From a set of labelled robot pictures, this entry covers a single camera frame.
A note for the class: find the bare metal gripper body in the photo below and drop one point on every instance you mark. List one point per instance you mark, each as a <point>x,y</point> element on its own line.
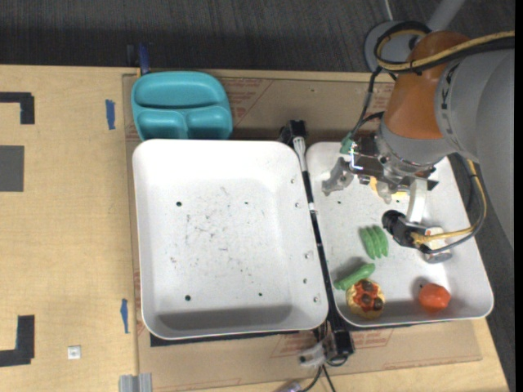
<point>369,159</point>

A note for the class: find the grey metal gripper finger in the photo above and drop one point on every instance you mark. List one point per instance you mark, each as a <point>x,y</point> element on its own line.
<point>337,178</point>
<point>387,192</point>

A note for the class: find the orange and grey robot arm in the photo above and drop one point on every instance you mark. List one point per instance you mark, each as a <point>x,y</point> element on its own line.
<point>457,108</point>

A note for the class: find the yellow toy food piece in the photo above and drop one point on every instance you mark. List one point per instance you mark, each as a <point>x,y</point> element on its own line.
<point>372,182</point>

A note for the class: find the thin black and white rod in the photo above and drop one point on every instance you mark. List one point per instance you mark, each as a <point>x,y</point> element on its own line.
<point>312,206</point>

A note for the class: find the green ribbed pea pod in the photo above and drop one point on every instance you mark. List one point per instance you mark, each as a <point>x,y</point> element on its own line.
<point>374,241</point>

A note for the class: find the small white and silver can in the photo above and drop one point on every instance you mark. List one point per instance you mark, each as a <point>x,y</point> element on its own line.
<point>439,251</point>

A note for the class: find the green toy cucumber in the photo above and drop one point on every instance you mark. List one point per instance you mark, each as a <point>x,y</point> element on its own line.
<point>354,276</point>

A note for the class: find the white plastic tray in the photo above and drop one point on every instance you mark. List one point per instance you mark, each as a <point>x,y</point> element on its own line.
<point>229,239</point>
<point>408,284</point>

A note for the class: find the brown cardboard board red print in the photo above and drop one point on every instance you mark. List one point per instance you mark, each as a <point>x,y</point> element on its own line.
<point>265,104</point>

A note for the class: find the yellow and red pizza slice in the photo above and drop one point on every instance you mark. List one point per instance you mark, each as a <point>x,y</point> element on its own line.
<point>365,298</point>

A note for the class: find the orange toy fruit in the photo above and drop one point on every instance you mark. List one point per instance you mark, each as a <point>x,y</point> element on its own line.
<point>434,297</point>

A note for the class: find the blue divided plate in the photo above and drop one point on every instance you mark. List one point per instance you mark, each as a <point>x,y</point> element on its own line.
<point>180,104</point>

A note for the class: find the grey pole with round base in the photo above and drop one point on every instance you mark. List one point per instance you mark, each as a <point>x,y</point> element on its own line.
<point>451,2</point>

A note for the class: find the small white square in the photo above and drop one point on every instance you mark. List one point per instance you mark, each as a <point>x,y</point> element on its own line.
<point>74,352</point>

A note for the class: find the black cylinder on white bracket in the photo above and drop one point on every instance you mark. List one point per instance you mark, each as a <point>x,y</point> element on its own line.
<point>402,229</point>

